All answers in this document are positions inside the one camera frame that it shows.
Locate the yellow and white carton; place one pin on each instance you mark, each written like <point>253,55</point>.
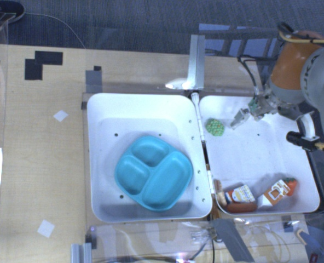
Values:
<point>241,194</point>

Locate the red-brown sausage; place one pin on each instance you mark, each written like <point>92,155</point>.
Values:
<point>241,207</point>

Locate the thin black and white rod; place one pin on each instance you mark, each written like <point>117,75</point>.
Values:
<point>199,119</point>

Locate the orange carrot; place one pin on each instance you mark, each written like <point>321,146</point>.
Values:
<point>291,186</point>

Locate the orange and white carton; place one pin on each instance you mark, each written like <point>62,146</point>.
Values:
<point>274,194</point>

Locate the blue divided plate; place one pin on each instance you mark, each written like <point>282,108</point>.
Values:
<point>153,174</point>

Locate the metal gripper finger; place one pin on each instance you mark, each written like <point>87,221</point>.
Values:
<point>240,118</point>

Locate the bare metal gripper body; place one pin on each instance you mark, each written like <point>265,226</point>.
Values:
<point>263,105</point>

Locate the green grapes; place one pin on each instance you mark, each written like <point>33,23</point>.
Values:
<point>214,127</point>

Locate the white plastic tray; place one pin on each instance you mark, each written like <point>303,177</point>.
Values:
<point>255,160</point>
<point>110,114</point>

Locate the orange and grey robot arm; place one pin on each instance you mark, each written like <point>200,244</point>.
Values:
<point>293,64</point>

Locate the black cylinder on white bracket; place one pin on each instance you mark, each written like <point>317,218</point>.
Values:
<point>297,138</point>

